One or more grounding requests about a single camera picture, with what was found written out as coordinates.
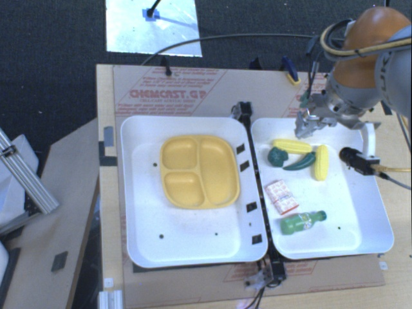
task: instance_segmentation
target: yellow cable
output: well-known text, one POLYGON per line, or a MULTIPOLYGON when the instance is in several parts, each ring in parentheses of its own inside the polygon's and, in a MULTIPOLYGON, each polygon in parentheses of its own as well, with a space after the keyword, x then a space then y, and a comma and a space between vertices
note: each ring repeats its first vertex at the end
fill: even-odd
POLYGON ((390 49, 390 48, 395 48, 399 46, 406 46, 408 44, 412 44, 412 38, 405 38, 399 41, 393 41, 393 42, 384 42, 383 44, 377 44, 374 46, 370 47, 365 47, 365 48, 359 48, 358 50, 336 50, 331 47, 329 47, 325 41, 324 38, 326 37, 326 34, 329 32, 329 30, 332 28, 333 25, 327 27, 325 31, 322 33, 320 42, 322 48, 328 52, 331 53, 332 55, 337 55, 337 56, 354 56, 354 55, 362 55, 365 53, 371 53, 375 52, 378 50, 385 50, 385 49, 390 49))
POLYGON ((382 165, 371 165, 371 167, 377 172, 399 172, 399 173, 410 173, 410 168, 392 168, 382 165))

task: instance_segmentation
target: white tray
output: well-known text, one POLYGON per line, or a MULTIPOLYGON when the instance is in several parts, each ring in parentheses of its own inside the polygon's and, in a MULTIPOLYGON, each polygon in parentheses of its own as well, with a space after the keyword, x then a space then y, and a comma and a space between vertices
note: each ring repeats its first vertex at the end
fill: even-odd
MULTIPOLYGON (((281 216, 266 193, 265 203, 276 249, 290 259, 321 258, 387 252, 393 245, 393 233, 375 177, 363 176, 339 159, 343 147, 362 151, 360 131, 341 125, 317 131, 304 142, 314 147, 326 144, 330 168, 324 182, 313 177, 313 168, 284 171, 272 167, 267 155, 275 138, 296 139, 295 119, 262 118, 252 125, 252 134, 262 186, 284 180, 293 193, 298 208, 281 216), (279 221, 298 212, 324 210, 327 219, 311 229, 289 236, 281 234, 279 221)), ((301 157, 290 154, 285 165, 301 157)))
POLYGON ((257 261, 268 247, 247 133, 231 118, 133 116, 120 131, 126 199, 127 250, 141 267, 257 261), (214 135, 233 148, 240 196, 228 207, 191 210, 166 198, 160 149, 173 136, 214 135), (236 154, 236 148, 245 150, 236 154), (252 210, 247 212, 247 205, 252 210))

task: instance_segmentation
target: dark floor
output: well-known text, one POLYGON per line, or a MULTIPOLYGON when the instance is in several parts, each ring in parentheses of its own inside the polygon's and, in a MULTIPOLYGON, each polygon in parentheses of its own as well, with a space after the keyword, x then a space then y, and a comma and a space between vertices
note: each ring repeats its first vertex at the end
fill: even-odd
MULTIPOLYGON (((384 0, 195 1, 201 37, 315 35, 332 23, 384 4, 384 0)), ((390 6, 411 18, 412 0, 390 0, 390 6)), ((105 0, 0 0, 0 127, 10 138, 23 133, 36 151, 46 151, 96 117, 96 64, 140 64, 147 57, 106 51, 105 11, 105 0)), ((302 39, 231 39, 201 45, 202 58, 171 57, 172 66, 243 69, 259 56, 265 68, 278 69, 287 54, 298 70, 308 70, 302 39)), ((157 58, 151 64, 159 62, 157 58)), ((321 71, 331 66, 323 61, 321 71)), ((91 244, 96 232, 92 229, 91 244)), ((96 248, 98 244, 86 253, 86 275, 87 269, 96 272, 96 248)), ((91 306, 96 295, 92 293, 80 294, 78 306, 91 306)))

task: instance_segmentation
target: bottle label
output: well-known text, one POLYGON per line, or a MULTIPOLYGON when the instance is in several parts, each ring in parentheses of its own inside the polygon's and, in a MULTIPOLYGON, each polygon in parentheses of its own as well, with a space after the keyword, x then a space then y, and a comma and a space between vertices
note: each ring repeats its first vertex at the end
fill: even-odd
POLYGON ((312 228, 312 219, 310 218, 308 213, 303 213, 303 214, 299 214, 299 217, 301 218, 302 222, 303 222, 303 229, 304 230, 308 230, 310 228, 312 228))

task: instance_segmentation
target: blue object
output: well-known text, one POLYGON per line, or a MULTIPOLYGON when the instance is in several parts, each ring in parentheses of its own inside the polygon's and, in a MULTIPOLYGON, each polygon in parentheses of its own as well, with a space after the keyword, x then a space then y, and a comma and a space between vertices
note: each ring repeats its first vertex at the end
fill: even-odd
POLYGON ((160 19, 160 14, 157 9, 154 10, 153 12, 153 17, 147 16, 147 11, 150 8, 142 9, 143 17, 146 19, 147 22, 156 22, 157 19, 160 19))
POLYGON ((282 57, 282 66, 288 70, 289 75, 294 82, 299 82, 295 64, 286 55, 282 57))

